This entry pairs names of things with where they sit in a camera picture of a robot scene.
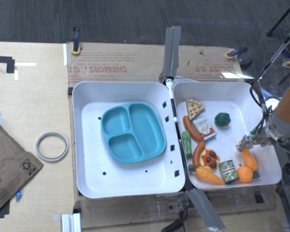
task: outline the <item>hot dog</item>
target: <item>hot dog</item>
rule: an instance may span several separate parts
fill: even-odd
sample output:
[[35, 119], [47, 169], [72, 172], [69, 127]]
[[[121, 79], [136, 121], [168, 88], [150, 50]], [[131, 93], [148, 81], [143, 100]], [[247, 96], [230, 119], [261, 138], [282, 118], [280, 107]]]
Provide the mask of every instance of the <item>hot dog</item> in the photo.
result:
[[189, 132], [190, 136], [197, 142], [203, 141], [203, 137], [198, 133], [192, 126], [189, 116], [184, 116], [183, 118], [185, 129]]
[[198, 168], [200, 166], [200, 156], [202, 151], [205, 149], [205, 146], [206, 146], [205, 142], [201, 141], [194, 149], [194, 152], [192, 154], [192, 165], [195, 168]]

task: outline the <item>blue divided plate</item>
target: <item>blue divided plate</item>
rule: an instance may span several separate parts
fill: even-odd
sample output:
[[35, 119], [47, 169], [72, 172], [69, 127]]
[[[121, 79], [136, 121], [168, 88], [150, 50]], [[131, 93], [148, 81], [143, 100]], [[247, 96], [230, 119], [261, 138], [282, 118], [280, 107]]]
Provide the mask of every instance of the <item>blue divided plate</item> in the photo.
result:
[[165, 150], [166, 139], [157, 114], [144, 102], [107, 110], [101, 129], [110, 153], [123, 163], [148, 160]]

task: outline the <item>tin can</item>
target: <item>tin can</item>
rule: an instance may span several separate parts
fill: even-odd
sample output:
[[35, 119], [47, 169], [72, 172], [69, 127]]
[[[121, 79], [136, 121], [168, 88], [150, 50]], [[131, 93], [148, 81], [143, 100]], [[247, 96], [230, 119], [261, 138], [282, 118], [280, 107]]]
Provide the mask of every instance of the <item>tin can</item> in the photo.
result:
[[222, 174], [222, 178], [226, 184], [239, 179], [236, 168], [232, 160], [224, 161], [219, 164], [219, 169]]

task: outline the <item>brown paper bag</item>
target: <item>brown paper bag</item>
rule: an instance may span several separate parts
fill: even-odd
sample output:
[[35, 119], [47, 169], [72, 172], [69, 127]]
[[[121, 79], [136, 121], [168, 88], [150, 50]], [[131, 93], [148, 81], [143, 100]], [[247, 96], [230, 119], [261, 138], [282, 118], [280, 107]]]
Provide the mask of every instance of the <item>brown paper bag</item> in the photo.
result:
[[42, 167], [43, 164], [0, 125], [0, 208]]

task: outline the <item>tape roll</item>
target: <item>tape roll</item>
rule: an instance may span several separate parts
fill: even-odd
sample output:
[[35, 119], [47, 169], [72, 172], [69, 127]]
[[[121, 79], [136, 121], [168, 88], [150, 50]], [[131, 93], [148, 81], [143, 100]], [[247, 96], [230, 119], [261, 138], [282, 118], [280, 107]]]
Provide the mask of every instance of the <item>tape roll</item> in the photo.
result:
[[[55, 158], [49, 158], [49, 157], [45, 157], [44, 155], [41, 154], [40, 152], [40, 149], [39, 149], [39, 146], [40, 146], [40, 143], [41, 141], [45, 138], [45, 137], [49, 137], [49, 136], [56, 136], [60, 139], [63, 140], [63, 142], [65, 143], [65, 149], [64, 149], [64, 152], [58, 156], [58, 157], [55, 157]], [[47, 161], [47, 162], [57, 162], [59, 160], [61, 160], [62, 158], [64, 158], [64, 156], [68, 153], [68, 149], [69, 149], [69, 143], [68, 143], [68, 140], [67, 138], [62, 135], [61, 133], [59, 132], [56, 132], [56, 131], [51, 131], [51, 132], [46, 132], [44, 134], [42, 134], [37, 142], [35, 143], [35, 151], [37, 152], [37, 155], [40, 159], [44, 160], [44, 161]]]

